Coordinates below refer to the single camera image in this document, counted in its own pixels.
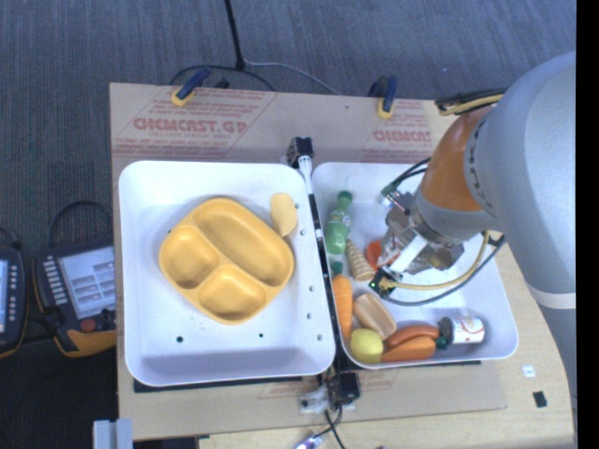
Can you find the green plastic bottle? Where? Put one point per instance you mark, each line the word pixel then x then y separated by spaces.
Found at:
pixel 338 227

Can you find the orange red sausage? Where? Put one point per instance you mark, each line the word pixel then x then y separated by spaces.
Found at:
pixel 412 333

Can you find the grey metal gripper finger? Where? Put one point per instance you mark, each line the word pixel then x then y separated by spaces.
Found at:
pixel 389 250

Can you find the pale yellow crisp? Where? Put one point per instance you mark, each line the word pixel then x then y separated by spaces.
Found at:
pixel 283 213

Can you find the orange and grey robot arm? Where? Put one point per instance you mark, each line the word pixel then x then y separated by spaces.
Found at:
pixel 524 166

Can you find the tan bread roll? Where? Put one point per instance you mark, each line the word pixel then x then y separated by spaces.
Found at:
pixel 374 315

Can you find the white plastic tray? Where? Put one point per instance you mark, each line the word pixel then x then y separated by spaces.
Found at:
pixel 154 335
pixel 486 297

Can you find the brown cardboard board red print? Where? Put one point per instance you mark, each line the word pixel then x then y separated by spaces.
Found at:
pixel 196 124

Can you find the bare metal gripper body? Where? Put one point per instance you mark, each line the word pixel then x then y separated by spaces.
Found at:
pixel 412 232

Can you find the white can with red print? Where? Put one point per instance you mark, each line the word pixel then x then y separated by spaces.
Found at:
pixel 465 330

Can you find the yellow lemon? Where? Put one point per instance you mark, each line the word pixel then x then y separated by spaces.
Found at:
pixel 366 345

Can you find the thin black and white rod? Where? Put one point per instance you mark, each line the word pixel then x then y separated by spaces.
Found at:
pixel 319 232

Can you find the beige ridged cone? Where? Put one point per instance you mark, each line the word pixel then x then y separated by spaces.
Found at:
pixel 359 265

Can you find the orange red round piece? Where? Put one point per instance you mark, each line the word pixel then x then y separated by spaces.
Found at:
pixel 373 253

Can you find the yellow divided plate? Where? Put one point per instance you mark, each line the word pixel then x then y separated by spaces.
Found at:
pixel 234 250

